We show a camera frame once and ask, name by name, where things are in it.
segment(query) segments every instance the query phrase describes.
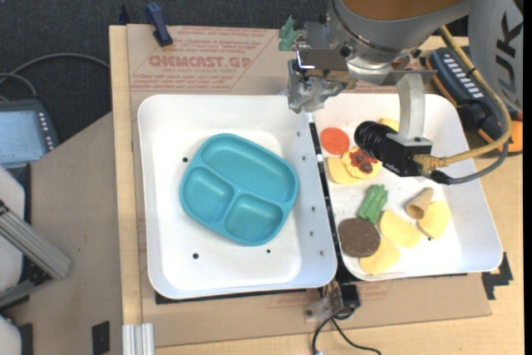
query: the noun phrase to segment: wooden edge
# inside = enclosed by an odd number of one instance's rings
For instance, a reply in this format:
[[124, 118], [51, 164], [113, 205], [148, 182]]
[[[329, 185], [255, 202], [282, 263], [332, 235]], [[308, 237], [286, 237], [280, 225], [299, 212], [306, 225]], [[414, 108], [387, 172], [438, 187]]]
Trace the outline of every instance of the wooden edge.
[[122, 318], [142, 323], [140, 266], [136, 227], [127, 29], [110, 26], [112, 113], [115, 132], [116, 197], [120, 244]]

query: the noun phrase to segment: blue clip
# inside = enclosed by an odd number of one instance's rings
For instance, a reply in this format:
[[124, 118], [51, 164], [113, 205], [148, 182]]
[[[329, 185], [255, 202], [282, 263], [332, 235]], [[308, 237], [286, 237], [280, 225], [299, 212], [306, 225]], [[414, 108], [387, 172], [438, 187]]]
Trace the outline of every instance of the blue clip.
[[148, 3], [145, 12], [148, 23], [155, 26], [155, 31], [153, 32], [153, 35], [159, 43], [159, 46], [163, 47], [171, 45], [174, 40], [166, 29], [165, 19], [163, 18], [163, 12], [160, 9], [159, 5], [157, 5], [157, 3]]

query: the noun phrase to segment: tray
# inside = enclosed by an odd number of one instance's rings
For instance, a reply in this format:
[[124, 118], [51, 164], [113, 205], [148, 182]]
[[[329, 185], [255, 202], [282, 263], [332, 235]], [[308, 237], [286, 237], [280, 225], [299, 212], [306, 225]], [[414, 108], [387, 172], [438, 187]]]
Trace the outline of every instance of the tray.
[[[340, 94], [329, 98], [324, 109], [313, 113], [318, 134], [327, 127], [353, 134], [363, 121], [383, 117], [399, 119], [398, 95]], [[433, 141], [432, 154], [453, 155], [468, 150], [460, 119], [453, 105], [442, 96], [426, 96], [424, 136]], [[323, 150], [324, 161], [332, 154]], [[473, 160], [454, 163], [444, 169], [448, 175], [461, 177], [475, 172]], [[438, 185], [424, 178], [400, 178], [382, 168], [375, 178], [356, 185], [339, 185], [328, 176], [332, 211], [336, 224], [354, 217], [367, 188], [384, 184], [388, 190], [385, 209], [408, 217], [407, 202], [425, 186], [434, 189], [433, 200], [444, 200], [451, 207], [452, 219], [439, 239], [424, 239], [416, 247], [400, 249], [400, 260], [385, 273], [366, 274], [358, 258], [342, 253], [342, 261], [355, 277], [366, 281], [401, 279], [443, 274], [463, 274], [496, 269], [502, 260], [502, 248], [484, 191], [478, 180], [460, 185]]]
[[181, 181], [185, 212], [241, 244], [268, 243], [281, 230], [298, 193], [293, 167], [244, 138], [219, 134], [195, 153]]
[[[167, 298], [316, 288], [331, 281], [337, 257], [318, 173], [309, 115], [285, 96], [155, 95], [138, 111], [148, 274]], [[180, 185], [212, 136], [237, 135], [295, 170], [292, 211], [268, 243], [244, 246], [190, 218]]]

